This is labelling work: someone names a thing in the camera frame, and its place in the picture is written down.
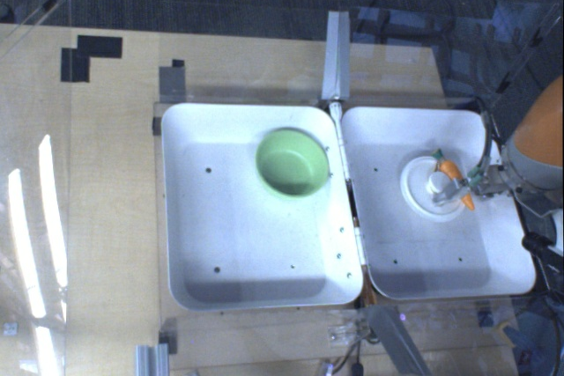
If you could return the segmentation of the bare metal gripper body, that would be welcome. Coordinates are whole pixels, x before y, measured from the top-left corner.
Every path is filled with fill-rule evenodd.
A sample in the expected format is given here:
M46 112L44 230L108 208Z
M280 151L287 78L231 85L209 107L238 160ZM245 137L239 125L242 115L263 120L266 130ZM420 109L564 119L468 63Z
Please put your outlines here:
M521 180L509 165L490 165L471 189L476 195L490 196L521 188Z

